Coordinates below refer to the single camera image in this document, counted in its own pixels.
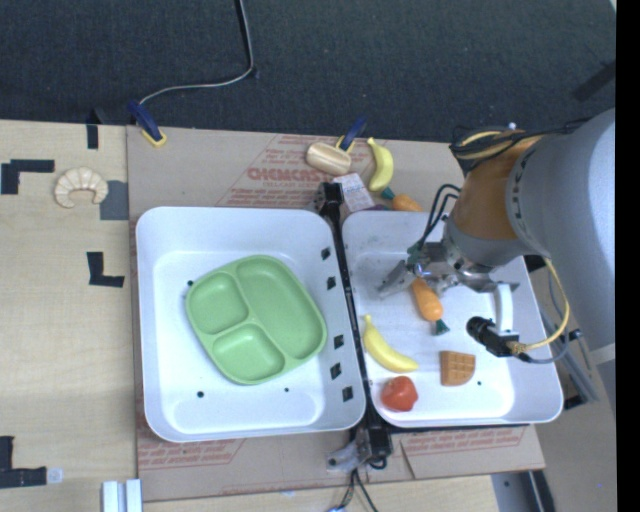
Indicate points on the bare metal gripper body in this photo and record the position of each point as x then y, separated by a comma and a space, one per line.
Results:
440, 265

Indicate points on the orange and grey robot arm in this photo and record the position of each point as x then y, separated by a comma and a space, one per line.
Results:
550, 190

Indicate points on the white plastic tray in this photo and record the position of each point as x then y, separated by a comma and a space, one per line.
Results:
170, 320
500, 395

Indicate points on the white packet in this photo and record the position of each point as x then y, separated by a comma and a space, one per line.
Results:
355, 192

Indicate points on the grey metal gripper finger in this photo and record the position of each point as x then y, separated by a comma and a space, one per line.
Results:
397, 277
445, 287

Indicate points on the green divided plate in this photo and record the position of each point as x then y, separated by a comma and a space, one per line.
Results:
260, 300

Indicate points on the orange carrot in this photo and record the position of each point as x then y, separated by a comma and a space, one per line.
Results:
427, 302
407, 202

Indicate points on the brown toy waffle piece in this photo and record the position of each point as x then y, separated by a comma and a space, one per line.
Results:
456, 369

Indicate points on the beige toy croissant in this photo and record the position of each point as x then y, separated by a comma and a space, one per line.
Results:
80, 185

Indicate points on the thin black rod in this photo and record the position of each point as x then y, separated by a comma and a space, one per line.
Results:
350, 300

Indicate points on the yellow banana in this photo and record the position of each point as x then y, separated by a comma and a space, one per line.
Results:
385, 350
382, 167

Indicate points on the black cylinder on white bracket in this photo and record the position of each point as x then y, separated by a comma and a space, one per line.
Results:
492, 336

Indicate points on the red toy tomato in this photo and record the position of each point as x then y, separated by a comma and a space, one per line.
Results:
399, 394

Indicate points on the beige toy bread bun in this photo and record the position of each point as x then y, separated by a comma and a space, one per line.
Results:
327, 157

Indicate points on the brown cardboard board red print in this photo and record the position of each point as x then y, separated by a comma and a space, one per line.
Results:
210, 165

